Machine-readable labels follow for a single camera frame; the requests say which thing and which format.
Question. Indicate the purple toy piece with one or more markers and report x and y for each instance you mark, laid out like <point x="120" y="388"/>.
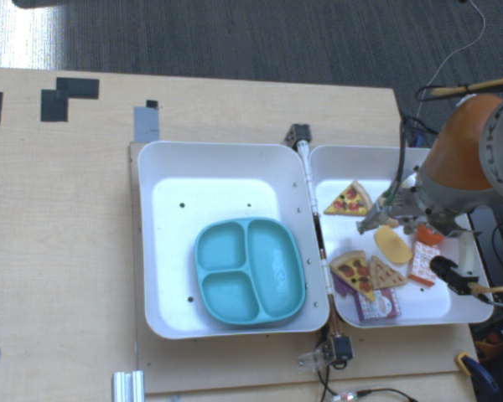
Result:
<point x="339" y="285"/>

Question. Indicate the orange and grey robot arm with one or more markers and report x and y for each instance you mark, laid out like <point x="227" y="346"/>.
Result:
<point x="457" y="157"/>

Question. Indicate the tan pizza slice underside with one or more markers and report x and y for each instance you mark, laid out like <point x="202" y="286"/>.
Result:
<point x="383" y="275"/>

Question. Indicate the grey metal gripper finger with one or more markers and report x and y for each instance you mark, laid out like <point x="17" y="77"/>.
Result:
<point x="369" y="220"/>

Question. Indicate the purple and white carton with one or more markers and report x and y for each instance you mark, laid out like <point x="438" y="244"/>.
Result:
<point x="381" y="306"/>

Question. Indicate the blue divided plate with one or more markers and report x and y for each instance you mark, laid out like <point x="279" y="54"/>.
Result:
<point x="272" y="266"/>

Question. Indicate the white and orange carton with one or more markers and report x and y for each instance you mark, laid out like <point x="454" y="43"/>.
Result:
<point x="421" y="264"/>

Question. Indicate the yellow oval chip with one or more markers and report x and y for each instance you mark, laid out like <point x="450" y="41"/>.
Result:
<point x="394" y="245"/>

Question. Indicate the black cylinder on white bracket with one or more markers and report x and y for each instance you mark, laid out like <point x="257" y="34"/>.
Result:
<point x="448" y="268"/>

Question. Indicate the pizza slice with pepperoni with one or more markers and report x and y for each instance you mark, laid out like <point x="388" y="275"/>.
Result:
<point x="348" y="202"/>
<point x="354" y="271"/>

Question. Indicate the orange toy vegetable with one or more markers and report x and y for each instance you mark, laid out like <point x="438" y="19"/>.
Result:
<point x="428" y="236"/>

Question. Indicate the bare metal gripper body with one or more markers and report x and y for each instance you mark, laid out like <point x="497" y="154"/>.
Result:
<point x="402" y="205"/>

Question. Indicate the white plastic tray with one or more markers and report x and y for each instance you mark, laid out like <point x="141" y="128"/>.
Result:
<point x="172" y="266"/>
<point x="427" y="304"/>

